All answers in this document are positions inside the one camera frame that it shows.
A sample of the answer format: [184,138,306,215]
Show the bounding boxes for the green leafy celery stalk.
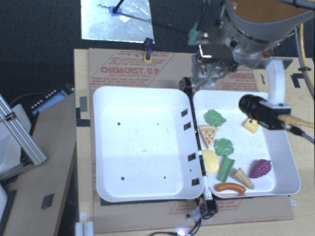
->
[213,138,235,183]

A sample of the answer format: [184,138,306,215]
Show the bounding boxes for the tan ice cream cone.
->
[231,167,255,190]

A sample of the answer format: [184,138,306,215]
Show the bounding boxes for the green lettuce leaf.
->
[203,109,227,128]

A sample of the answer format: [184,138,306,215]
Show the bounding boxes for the yellow cheese wedge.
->
[242,118,259,134]

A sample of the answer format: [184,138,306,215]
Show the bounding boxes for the toy pizza slice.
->
[198,124,219,149]

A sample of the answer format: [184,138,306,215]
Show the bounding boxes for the brown cardboard board red print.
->
[88,48,295,234]

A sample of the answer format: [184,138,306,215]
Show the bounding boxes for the black cylinder on white bracket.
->
[238,59,293,131]

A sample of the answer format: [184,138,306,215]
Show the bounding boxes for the white plastic tray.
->
[93,86,205,203]
[192,89,302,199]

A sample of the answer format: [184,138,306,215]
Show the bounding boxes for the purple toy grapes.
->
[249,159,272,179]

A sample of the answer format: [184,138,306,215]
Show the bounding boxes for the thin black and white rod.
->
[185,79,213,202]

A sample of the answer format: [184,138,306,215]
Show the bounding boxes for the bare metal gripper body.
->
[196,7,293,71]

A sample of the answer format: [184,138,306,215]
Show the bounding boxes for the orange toy sausage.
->
[215,182,247,195]

